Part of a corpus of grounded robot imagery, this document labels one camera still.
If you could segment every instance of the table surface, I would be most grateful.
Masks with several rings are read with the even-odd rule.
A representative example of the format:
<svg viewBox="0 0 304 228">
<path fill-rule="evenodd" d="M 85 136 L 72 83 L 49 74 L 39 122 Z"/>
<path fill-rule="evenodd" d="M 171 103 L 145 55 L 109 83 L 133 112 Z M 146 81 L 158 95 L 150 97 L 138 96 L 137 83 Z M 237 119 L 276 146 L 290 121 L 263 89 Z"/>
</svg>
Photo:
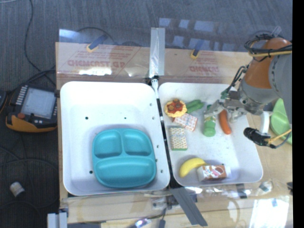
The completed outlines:
<svg viewBox="0 0 304 228">
<path fill-rule="evenodd" d="M 60 63 L 60 43 L 56 43 L 57 52 L 57 90 L 69 81 L 103 81 L 103 76 L 74 75 L 63 72 Z M 131 47 L 137 53 L 128 63 L 138 65 L 141 69 L 149 68 L 149 48 Z M 168 77 L 164 82 L 201 82 L 230 84 L 237 69 L 247 65 L 252 59 L 246 52 L 201 51 L 197 61 L 189 57 L 191 51 L 186 49 L 165 49 L 165 65 Z M 144 81 L 139 74 L 135 81 Z M 133 225 L 138 219 L 151 218 L 146 227 L 158 227 L 161 214 L 166 208 L 166 227 L 183 228 L 192 226 L 179 205 L 166 206 L 170 197 L 168 190 L 156 192 L 128 192 L 120 194 L 103 194 L 70 197 L 63 184 L 62 177 L 62 134 L 60 100 L 58 104 L 58 147 L 60 208 L 68 211 L 68 223 L 102 222 L 101 227 L 118 228 Z M 247 115 L 249 126 L 259 129 L 260 118 Z M 249 225 L 293 226 L 293 196 L 287 183 L 293 181 L 292 145 L 285 143 L 278 149 L 256 146 L 263 166 L 263 177 L 258 183 L 243 185 L 220 185 L 204 187 L 196 194 L 196 205 L 207 221 L 209 227 L 248 227 Z M 270 191 L 262 191 L 263 184 Z M 238 188 L 247 194 L 241 198 Z"/>
</svg>

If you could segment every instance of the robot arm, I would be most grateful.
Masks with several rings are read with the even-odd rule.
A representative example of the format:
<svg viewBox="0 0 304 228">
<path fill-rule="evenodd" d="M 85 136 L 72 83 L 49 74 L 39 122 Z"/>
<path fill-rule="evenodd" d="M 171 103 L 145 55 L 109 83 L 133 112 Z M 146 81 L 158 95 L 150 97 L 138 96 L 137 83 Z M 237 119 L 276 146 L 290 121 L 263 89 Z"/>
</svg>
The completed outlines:
<svg viewBox="0 0 304 228">
<path fill-rule="evenodd" d="M 264 46 L 252 49 L 252 44 L 260 40 L 266 40 Z M 204 113 L 205 117 L 219 114 L 223 109 L 229 112 L 230 122 L 247 113 L 265 116 L 264 107 L 282 98 L 292 129 L 292 43 L 283 38 L 261 35 L 256 40 L 247 42 L 245 47 L 253 60 L 238 70 L 231 85 L 221 93 L 221 99 Z M 238 81 L 241 81 L 238 90 L 231 90 Z M 270 137 L 267 134 L 268 127 L 267 131 L 261 129 L 262 132 L 247 129 L 244 135 L 250 139 L 250 136 L 253 138 L 253 134 L 257 134 L 260 139 L 252 140 L 259 145 L 269 146 L 265 141 Z"/>
</svg>

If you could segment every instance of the yellow banana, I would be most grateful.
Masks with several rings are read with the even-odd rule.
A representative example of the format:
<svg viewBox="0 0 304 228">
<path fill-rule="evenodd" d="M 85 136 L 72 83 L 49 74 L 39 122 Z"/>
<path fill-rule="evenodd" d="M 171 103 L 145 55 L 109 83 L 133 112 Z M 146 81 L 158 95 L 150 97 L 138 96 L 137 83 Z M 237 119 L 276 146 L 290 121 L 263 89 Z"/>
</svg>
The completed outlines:
<svg viewBox="0 0 304 228">
<path fill-rule="evenodd" d="M 206 162 L 204 162 L 201 158 L 191 158 L 189 160 L 186 160 L 181 166 L 180 166 L 180 177 L 185 177 L 188 175 L 188 173 L 194 169 L 198 168 L 202 165 L 207 165 Z"/>
</svg>

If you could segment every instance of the white plastic tray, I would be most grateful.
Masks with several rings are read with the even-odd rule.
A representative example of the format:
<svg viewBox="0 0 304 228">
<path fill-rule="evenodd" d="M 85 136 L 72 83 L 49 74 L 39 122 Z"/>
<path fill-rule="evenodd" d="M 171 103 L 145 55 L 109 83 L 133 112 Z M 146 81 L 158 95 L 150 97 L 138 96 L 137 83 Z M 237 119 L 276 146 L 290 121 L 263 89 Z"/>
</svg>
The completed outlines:
<svg viewBox="0 0 304 228">
<path fill-rule="evenodd" d="M 174 98 L 185 103 L 200 99 L 208 104 L 214 103 L 220 97 L 220 93 L 228 85 L 222 84 L 192 84 L 192 83 L 164 83 L 159 87 L 161 107 Z M 202 134 L 203 109 L 191 113 L 198 118 L 193 132 L 185 130 L 188 150 L 172 151 L 168 127 L 177 125 L 172 122 L 163 111 L 165 129 L 168 139 L 173 175 L 176 181 L 185 187 L 199 187 L 220 184 L 237 184 L 257 182 L 263 176 L 263 168 L 257 153 L 255 144 L 243 135 L 246 127 L 249 127 L 246 116 L 240 117 L 235 123 L 230 124 L 232 134 L 226 135 L 220 128 L 217 118 L 216 135 L 206 137 Z M 225 164 L 231 168 L 231 177 L 223 180 L 211 180 L 199 182 L 196 170 L 193 169 L 184 177 L 179 177 L 179 169 L 182 163 L 192 157 L 200 157 L 209 164 Z"/>
<path fill-rule="evenodd" d="M 126 191 L 162 190 L 170 180 L 160 116 L 153 89 L 140 83 L 68 82 L 60 91 L 63 184 L 76 196 Z M 99 183 L 93 173 L 92 143 L 101 131 L 134 128 L 152 141 L 154 180 L 133 189 Z"/>
</svg>

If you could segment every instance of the carrot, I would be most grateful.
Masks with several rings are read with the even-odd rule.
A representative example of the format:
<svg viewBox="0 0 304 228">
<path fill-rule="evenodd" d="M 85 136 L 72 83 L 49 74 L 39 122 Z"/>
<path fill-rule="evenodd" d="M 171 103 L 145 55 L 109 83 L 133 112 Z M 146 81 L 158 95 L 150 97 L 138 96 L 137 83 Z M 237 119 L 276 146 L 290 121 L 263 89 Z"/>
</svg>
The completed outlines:
<svg viewBox="0 0 304 228">
<path fill-rule="evenodd" d="M 219 124 L 225 134 L 231 134 L 231 128 L 228 124 L 228 113 L 226 110 L 222 110 L 219 115 Z"/>
</svg>

